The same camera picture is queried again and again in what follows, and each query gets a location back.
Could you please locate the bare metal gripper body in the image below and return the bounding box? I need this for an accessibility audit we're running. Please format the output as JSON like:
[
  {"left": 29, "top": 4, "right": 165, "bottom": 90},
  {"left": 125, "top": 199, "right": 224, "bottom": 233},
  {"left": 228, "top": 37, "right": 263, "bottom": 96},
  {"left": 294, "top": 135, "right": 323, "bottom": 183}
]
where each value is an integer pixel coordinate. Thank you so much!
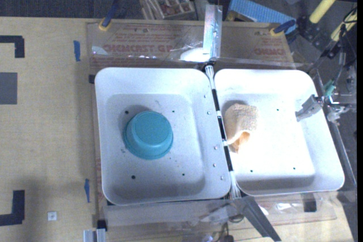
[{"left": 319, "top": 95, "right": 356, "bottom": 112}]

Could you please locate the white plastic tray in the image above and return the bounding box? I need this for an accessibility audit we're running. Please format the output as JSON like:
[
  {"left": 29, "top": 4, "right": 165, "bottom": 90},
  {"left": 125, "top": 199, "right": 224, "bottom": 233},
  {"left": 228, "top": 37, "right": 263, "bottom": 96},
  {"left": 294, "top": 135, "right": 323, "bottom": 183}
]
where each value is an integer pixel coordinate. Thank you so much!
[
  {"left": 213, "top": 68, "right": 346, "bottom": 197},
  {"left": 94, "top": 66, "right": 232, "bottom": 206}
]

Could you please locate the orange cloth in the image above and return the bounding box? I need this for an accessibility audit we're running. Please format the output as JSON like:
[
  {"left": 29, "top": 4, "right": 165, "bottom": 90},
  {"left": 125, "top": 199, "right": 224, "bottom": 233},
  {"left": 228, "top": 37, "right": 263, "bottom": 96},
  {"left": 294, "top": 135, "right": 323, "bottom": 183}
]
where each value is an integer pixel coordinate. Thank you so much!
[{"left": 223, "top": 103, "right": 260, "bottom": 155}]

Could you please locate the thin black and white rod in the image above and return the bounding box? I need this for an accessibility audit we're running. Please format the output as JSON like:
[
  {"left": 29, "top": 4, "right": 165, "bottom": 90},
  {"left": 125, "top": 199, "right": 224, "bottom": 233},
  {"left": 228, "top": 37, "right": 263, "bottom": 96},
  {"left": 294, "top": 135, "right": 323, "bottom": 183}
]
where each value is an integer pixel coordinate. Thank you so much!
[{"left": 204, "top": 64, "right": 242, "bottom": 199}]

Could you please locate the brown cardboard board red print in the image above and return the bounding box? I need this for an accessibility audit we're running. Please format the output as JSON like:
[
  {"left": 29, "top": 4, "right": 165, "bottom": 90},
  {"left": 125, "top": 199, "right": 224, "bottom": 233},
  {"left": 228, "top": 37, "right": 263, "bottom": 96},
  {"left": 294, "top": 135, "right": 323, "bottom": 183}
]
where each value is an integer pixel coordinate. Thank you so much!
[{"left": 86, "top": 21, "right": 339, "bottom": 228}]

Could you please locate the teal bowl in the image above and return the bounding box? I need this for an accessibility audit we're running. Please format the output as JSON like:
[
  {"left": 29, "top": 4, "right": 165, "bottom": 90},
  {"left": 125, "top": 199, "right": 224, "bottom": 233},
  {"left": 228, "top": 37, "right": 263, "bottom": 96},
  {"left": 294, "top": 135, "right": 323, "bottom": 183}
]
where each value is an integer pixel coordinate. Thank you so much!
[{"left": 122, "top": 110, "right": 175, "bottom": 161}]

